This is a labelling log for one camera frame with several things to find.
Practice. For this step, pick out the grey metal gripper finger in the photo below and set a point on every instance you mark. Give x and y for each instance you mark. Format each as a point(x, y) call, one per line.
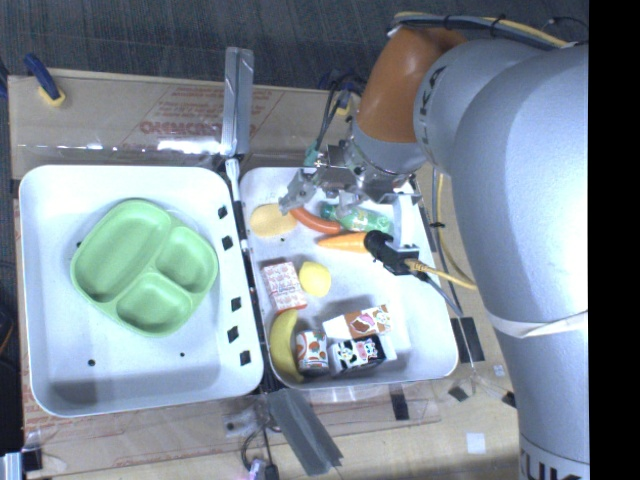
point(346, 206)
point(299, 191)

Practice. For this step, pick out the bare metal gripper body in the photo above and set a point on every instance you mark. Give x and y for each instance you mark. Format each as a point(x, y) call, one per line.
point(345, 170)

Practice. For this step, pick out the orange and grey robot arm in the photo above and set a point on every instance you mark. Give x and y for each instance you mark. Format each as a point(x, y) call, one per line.
point(520, 178)

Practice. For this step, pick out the green clear plastic bottle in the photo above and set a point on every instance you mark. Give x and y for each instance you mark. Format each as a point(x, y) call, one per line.
point(365, 220)

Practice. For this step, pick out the orange toy sausage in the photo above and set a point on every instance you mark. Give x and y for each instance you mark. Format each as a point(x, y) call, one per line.
point(316, 222)

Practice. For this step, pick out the orange toy carrot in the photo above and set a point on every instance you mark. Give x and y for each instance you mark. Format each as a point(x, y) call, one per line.
point(345, 241)

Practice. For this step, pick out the yellow oval toy bread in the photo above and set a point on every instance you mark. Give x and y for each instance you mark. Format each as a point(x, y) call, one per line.
point(270, 222)

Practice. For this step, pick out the yellow toy lemon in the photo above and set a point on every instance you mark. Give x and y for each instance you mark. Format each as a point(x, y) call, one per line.
point(315, 279)

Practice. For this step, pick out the white plastic tray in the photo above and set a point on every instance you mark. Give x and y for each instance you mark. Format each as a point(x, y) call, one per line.
point(380, 288)
point(65, 318)

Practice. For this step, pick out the red and white packet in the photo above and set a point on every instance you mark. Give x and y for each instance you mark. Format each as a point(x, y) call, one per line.
point(283, 286)

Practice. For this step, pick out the brown and white carton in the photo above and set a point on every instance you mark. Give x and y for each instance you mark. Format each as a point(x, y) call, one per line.
point(356, 323)

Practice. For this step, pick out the black and white carton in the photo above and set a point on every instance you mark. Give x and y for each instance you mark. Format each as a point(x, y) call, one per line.
point(361, 354)

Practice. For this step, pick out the yellow banana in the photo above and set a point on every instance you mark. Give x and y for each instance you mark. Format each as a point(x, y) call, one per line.
point(283, 348)

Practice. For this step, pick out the green divided plate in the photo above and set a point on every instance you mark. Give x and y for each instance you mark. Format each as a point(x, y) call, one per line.
point(125, 248)

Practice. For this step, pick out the brown cardboard board red print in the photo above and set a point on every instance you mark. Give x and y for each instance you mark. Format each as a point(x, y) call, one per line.
point(125, 113)

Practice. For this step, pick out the black cylinder on white bracket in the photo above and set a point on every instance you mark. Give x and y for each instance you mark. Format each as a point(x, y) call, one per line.
point(390, 253)

